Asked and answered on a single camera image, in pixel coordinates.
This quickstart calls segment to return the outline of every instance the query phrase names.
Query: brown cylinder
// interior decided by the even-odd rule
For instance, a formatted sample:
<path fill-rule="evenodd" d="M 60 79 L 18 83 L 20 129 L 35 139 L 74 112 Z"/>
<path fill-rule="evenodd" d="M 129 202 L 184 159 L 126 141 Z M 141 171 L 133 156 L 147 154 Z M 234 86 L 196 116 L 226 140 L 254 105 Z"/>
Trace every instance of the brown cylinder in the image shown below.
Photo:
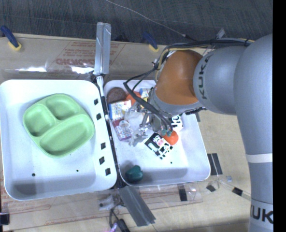
<path fill-rule="evenodd" d="M 195 51 L 184 50 L 173 53 L 155 86 L 158 98 L 172 105 L 189 105 L 198 101 L 193 88 L 193 74 L 203 56 Z"/>

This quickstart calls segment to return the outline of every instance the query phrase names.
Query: dark floor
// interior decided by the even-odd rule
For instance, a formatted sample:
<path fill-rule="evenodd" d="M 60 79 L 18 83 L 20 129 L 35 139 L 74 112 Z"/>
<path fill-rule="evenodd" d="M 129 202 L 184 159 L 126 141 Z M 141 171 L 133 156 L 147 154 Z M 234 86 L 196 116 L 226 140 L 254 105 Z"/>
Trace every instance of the dark floor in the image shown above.
<path fill-rule="evenodd" d="M 112 39 L 139 43 L 148 31 L 158 44 L 228 37 L 256 40 L 272 33 L 273 0 L 0 0 L 0 26 L 12 32 L 95 39 L 97 22 Z"/>

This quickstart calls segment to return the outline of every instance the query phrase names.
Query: green plate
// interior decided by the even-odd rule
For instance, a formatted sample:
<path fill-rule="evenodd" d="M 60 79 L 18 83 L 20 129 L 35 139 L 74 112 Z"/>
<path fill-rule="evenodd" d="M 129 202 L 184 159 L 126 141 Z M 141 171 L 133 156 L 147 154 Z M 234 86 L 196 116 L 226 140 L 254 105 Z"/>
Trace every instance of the green plate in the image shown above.
<path fill-rule="evenodd" d="M 48 156 L 65 156 L 95 133 L 86 111 L 69 95 L 54 94 L 29 107 L 23 124 L 33 141 Z"/>

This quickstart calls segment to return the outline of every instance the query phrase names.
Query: white wire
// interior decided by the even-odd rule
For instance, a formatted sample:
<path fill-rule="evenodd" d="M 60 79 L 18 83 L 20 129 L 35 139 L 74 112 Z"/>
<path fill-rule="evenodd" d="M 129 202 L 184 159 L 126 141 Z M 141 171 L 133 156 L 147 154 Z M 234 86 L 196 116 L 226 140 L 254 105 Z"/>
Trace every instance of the white wire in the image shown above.
<path fill-rule="evenodd" d="M 176 31 L 176 30 L 174 30 L 174 29 L 172 29 L 172 28 L 169 28 L 169 27 L 166 26 L 166 25 L 163 25 L 163 24 L 161 24 L 161 23 L 159 23 L 159 22 L 157 22 L 157 21 L 154 21 L 153 19 L 150 19 L 150 18 L 148 18 L 147 16 L 145 16 L 145 15 L 143 15 L 143 14 L 141 14 L 141 13 L 135 11 L 135 10 L 132 10 L 131 8 L 122 6 L 122 5 L 120 5 L 120 4 L 117 4 L 117 3 L 115 3 L 115 2 L 112 2 L 112 1 L 110 1 L 110 0 L 105 0 L 105 1 L 108 2 L 108 3 L 111 3 L 111 4 L 115 5 L 115 6 L 118 6 L 118 7 L 121 7 L 121 8 L 123 8 L 123 9 L 129 10 L 129 11 L 131 11 L 131 12 L 133 12 L 133 13 L 135 13 L 135 14 L 141 16 L 141 17 L 143 17 L 144 19 L 146 19 L 146 20 L 148 20 L 148 21 L 151 21 L 151 22 L 153 22 L 153 23 L 156 23 L 156 24 L 158 24 L 158 25 L 160 25 L 160 26 L 163 26 L 163 27 L 165 27 L 165 28 L 167 28 L 167 29 L 169 29 L 169 30 L 171 30 L 171 31 L 173 31 L 173 32 L 175 32 L 175 33 L 177 33 L 177 34 L 182 35 L 183 37 L 186 36 L 185 34 L 182 34 L 182 33 L 178 32 L 178 31 Z"/>

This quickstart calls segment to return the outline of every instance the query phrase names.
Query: blue clamp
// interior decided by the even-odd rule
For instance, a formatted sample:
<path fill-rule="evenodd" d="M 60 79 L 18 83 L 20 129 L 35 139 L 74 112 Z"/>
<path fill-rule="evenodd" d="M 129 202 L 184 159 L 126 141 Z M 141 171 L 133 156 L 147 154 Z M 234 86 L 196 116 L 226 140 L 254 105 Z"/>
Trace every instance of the blue clamp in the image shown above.
<path fill-rule="evenodd" d="M 151 50 L 153 50 L 154 52 L 157 52 L 159 50 L 157 43 L 156 43 L 156 40 L 154 39 L 154 37 L 151 34 L 149 34 L 148 32 L 145 31 L 143 33 L 142 37 L 143 38 L 142 38 L 141 42 L 143 43 L 145 40 L 148 41 Z"/>
<path fill-rule="evenodd" d="M 0 30 L 2 31 L 2 33 L 8 38 L 9 42 L 9 46 L 15 50 L 15 51 L 19 51 L 22 47 L 22 45 L 20 44 L 20 42 L 18 42 L 15 38 L 15 36 L 12 34 L 12 32 L 10 31 L 10 29 L 8 29 L 5 25 L 1 26 Z"/>

